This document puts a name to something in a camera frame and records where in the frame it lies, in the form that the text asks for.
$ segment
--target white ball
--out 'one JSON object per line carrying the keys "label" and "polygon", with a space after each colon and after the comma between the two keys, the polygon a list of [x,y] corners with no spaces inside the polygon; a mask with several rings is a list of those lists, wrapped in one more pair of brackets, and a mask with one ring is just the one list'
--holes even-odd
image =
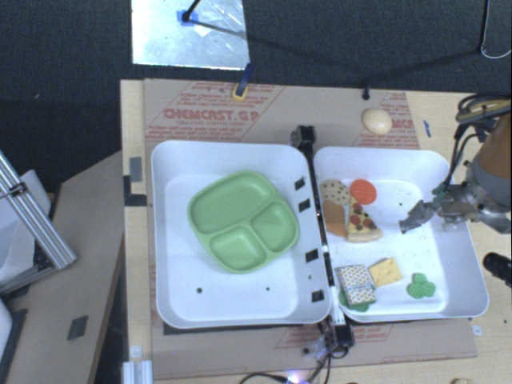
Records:
{"label": "white ball", "polygon": [[380,108],[369,108],[362,113],[362,124],[375,135],[386,135],[393,127],[390,115]]}

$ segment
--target toy pizza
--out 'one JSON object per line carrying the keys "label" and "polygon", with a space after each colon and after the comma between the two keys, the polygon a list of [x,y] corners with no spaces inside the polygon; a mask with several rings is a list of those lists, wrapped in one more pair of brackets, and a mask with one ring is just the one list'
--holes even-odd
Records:
{"label": "toy pizza", "polygon": [[377,228],[361,204],[355,198],[351,198],[346,240],[348,242],[371,242],[381,237],[382,231]]}

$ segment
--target black fabric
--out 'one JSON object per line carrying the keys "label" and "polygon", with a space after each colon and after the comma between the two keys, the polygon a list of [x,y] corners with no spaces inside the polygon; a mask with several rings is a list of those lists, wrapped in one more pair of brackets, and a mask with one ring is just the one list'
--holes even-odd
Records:
{"label": "black fabric", "polygon": [[[510,56],[477,52],[485,0],[242,1],[252,82],[510,92]],[[511,7],[492,0],[489,54],[510,48]],[[130,15],[130,0],[0,0],[0,150],[49,190],[120,149],[121,79],[240,78],[133,65]]]}

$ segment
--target white tray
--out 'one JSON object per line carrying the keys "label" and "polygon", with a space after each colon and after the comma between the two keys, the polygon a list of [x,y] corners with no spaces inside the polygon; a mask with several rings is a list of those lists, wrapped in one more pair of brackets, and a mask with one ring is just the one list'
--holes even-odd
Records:
{"label": "white tray", "polygon": [[[284,145],[169,141],[151,158],[154,193],[157,308],[177,328],[315,323],[330,309],[326,270],[306,253],[320,250],[310,174],[304,156]],[[187,221],[192,197],[240,170],[265,175],[297,216],[297,243],[248,274],[224,270]],[[304,186],[295,189],[296,181]],[[310,208],[299,212],[300,202]]]}
{"label": "white tray", "polygon": [[[314,158],[318,184],[336,178],[350,186],[353,180],[371,181],[377,200],[364,206],[384,236],[369,243],[350,243],[327,232],[333,267],[366,267],[393,257],[404,278],[376,289],[377,301],[367,312],[343,307],[358,322],[390,322],[425,318],[475,317],[489,298],[467,224],[451,232],[434,216],[427,224],[402,234],[405,219],[419,199],[430,201],[431,191],[448,173],[446,160],[430,151],[371,148],[322,148]],[[415,299],[406,288],[413,273],[424,273],[437,289],[432,298]]]}

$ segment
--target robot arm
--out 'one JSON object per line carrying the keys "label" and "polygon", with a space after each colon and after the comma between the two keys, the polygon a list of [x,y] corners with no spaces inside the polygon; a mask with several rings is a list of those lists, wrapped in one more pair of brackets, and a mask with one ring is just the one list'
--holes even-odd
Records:
{"label": "robot arm", "polygon": [[[446,180],[433,190],[432,202],[419,201],[409,216],[399,222],[400,229],[405,233],[437,214],[445,219],[445,228],[469,219],[483,222],[501,234],[510,234],[510,220],[506,216],[510,212],[510,96],[477,94],[465,98],[459,103],[457,120],[460,125],[455,132]],[[476,134],[467,136],[459,150],[458,144],[470,126]],[[464,163],[468,168],[466,180],[460,185],[450,184],[464,145],[475,136],[483,145],[472,162]]]}

